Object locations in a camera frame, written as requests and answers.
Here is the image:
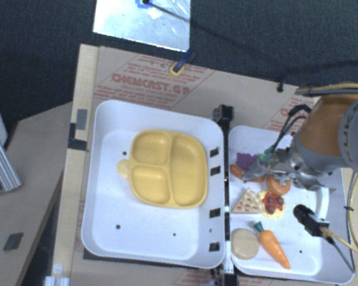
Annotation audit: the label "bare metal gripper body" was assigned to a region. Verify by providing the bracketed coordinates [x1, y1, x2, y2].
[252, 144, 332, 194]

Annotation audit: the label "purple grapes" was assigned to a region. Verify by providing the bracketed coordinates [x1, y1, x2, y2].
[234, 151, 259, 173]

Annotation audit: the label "orange sausage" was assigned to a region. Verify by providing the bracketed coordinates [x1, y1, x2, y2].
[228, 163, 267, 185]

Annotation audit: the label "pizza slice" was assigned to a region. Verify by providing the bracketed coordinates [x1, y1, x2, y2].
[231, 186, 267, 219]

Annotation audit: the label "orange carrot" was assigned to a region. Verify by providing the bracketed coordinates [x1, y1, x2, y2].
[246, 220, 297, 270]

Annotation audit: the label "beige round biscuit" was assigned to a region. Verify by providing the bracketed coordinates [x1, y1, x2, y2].
[227, 226, 263, 262]

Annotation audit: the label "white plastic tray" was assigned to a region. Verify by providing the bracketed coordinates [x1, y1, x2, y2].
[207, 123, 358, 286]
[73, 97, 246, 276]

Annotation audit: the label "yellow divided plate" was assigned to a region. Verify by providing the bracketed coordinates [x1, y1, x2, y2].
[121, 125, 217, 214]

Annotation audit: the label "brown cardboard board red print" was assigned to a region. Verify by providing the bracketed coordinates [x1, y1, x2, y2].
[61, 45, 358, 286]

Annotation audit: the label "pale yellow toy piece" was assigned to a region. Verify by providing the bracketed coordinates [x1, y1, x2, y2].
[114, 158, 133, 181]

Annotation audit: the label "black cylinder on white bracket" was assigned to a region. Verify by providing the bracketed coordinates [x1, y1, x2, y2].
[289, 182, 337, 239]

